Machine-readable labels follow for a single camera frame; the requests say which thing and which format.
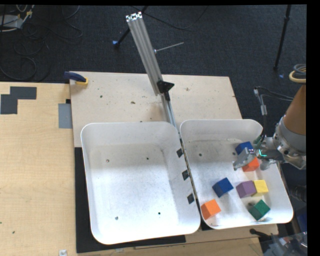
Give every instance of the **red-orange cube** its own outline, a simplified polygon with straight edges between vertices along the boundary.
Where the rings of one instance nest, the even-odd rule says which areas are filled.
[[[201,205],[202,216],[205,220],[221,212],[221,209],[215,199],[205,202]]]
[[[252,171],[255,171],[258,167],[259,167],[259,160],[255,156],[250,163],[246,164],[245,166],[242,166],[242,170],[244,172],[252,172]]]

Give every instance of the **green cube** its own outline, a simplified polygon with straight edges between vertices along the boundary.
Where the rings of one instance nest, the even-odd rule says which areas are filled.
[[[269,211],[269,206],[263,200],[260,200],[249,210],[249,213],[258,221]]]

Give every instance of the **black clamp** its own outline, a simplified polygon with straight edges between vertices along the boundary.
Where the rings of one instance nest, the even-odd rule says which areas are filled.
[[[159,92],[164,94],[165,99],[170,101],[169,90],[174,87],[175,84],[159,80],[156,85],[158,86]]]

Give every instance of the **blue cube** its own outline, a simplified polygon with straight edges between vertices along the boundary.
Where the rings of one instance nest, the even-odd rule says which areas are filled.
[[[227,177],[223,178],[222,180],[218,181],[216,184],[212,186],[214,192],[217,194],[217,196],[220,198],[225,193],[232,190],[234,187],[231,185],[230,181]]]
[[[245,148],[248,148],[248,151],[253,150],[254,147],[252,146],[250,141],[240,143],[238,146],[236,146],[235,151],[238,155],[244,150]]]

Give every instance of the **yellow cube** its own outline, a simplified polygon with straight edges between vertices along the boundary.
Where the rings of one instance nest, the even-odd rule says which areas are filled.
[[[253,184],[255,186],[256,193],[254,193],[252,197],[259,197],[269,192],[266,181],[264,179],[254,180]]]

